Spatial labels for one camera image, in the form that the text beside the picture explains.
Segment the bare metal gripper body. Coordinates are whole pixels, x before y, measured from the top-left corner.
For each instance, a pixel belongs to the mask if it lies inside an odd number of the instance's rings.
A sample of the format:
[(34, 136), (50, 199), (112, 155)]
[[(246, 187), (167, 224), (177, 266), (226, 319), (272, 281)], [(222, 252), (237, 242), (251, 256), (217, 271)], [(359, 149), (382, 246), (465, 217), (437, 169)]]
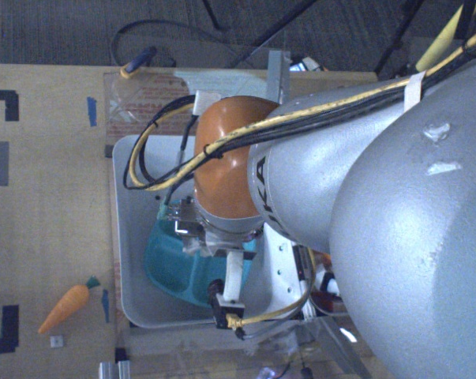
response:
[(228, 219), (212, 215), (191, 197), (170, 206), (169, 219), (183, 241), (183, 250), (202, 257), (225, 257), (230, 252), (245, 257), (257, 254), (254, 240), (262, 235), (259, 216)]

